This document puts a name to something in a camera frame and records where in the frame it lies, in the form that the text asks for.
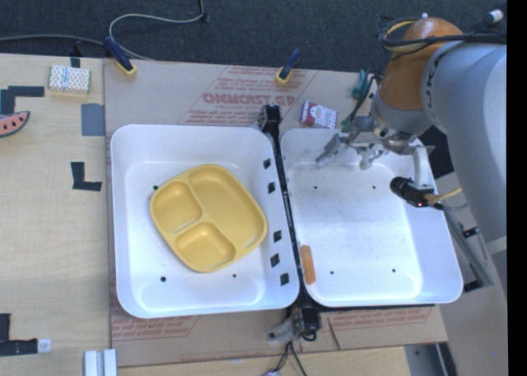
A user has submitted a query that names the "yellow divided plate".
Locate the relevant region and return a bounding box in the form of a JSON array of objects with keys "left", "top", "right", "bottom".
[{"left": 148, "top": 163, "right": 269, "bottom": 274}]

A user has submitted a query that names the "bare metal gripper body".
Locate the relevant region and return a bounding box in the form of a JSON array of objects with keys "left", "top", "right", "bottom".
[{"left": 340, "top": 115, "right": 417, "bottom": 156}]

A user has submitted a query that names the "thin black and white rod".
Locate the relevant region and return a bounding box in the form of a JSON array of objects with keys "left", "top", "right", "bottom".
[{"left": 266, "top": 127, "right": 310, "bottom": 345}]

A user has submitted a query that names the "red and white carton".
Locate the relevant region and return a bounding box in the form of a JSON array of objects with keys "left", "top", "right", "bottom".
[{"left": 298, "top": 100, "right": 339, "bottom": 130}]

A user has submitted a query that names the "brown cardboard board, red print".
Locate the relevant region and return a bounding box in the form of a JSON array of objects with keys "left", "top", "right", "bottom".
[{"left": 102, "top": 57, "right": 450, "bottom": 368}]

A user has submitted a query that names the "red watermelon slice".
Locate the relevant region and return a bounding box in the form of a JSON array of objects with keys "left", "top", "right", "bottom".
[{"left": 0, "top": 110, "right": 32, "bottom": 138}]

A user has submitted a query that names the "orange block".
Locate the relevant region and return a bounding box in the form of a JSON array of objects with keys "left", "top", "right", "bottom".
[{"left": 299, "top": 244, "right": 318, "bottom": 286}]

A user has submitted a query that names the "white patterned packet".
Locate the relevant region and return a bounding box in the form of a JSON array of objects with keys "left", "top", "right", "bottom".
[{"left": 48, "top": 64, "right": 92, "bottom": 96}]

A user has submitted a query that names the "black block with thin wires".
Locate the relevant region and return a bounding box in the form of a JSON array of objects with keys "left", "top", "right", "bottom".
[
  {"left": 287, "top": 305, "right": 323, "bottom": 341},
  {"left": 256, "top": 104, "right": 283, "bottom": 133}
]

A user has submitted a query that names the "white plastic tray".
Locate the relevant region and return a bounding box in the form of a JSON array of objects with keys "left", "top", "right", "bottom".
[
  {"left": 279, "top": 127, "right": 464, "bottom": 309},
  {"left": 110, "top": 123, "right": 301, "bottom": 319}
]

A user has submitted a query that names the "black cylinder on white bracket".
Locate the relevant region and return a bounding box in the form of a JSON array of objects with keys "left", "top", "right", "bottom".
[{"left": 389, "top": 146, "right": 438, "bottom": 209}]

